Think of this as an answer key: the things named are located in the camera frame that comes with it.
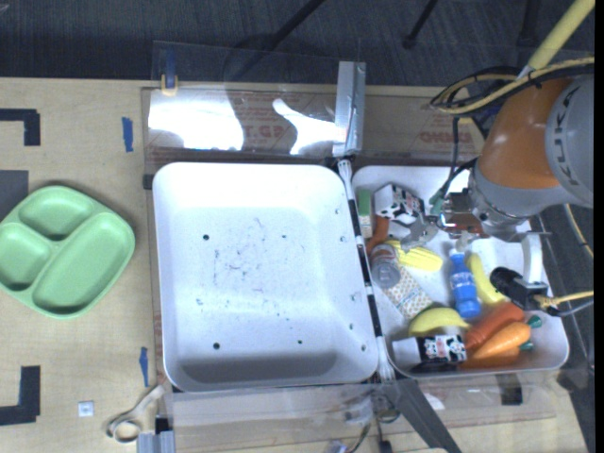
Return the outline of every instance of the blue bottle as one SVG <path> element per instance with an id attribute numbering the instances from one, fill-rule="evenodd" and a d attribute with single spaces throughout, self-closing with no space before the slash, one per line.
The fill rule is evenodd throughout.
<path id="1" fill-rule="evenodd" d="M 462 319 L 472 319 L 480 315 L 480 302 L 477 299 L 476 283 L 472 272 L 463 261 L 463 253 L 453 248 L 451 258 L 451 274 L 449 283 L 455 297 L 455 309 Z"/>

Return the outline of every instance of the green divided tray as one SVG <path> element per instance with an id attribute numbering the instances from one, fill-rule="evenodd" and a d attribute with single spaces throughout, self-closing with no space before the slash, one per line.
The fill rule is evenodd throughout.
<path id="1" fill-rule="evenodd" d="M 0 289 L 67 319 L 105 295 L 134 252 L 130 225 L 84 193 L 48 186 L 0 222 Z"/>

